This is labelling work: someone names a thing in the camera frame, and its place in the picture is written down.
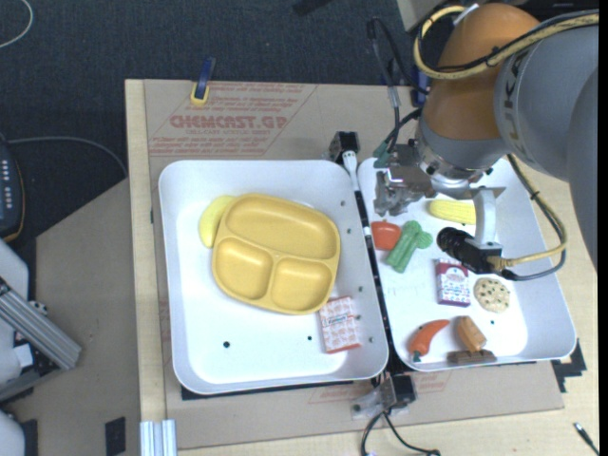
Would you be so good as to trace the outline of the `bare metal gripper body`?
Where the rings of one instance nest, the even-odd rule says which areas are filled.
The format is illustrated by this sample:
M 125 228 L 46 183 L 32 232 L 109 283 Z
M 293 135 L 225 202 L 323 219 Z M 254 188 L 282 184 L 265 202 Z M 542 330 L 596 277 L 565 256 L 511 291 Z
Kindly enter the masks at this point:
M 479 181 L 485 171 L 463 168 L 445 160 L 425 144 L 399 144 L 389 156 L 386 170 L 387 184 L 411 180 L 430 180 L 438 193 L 453 195 Z

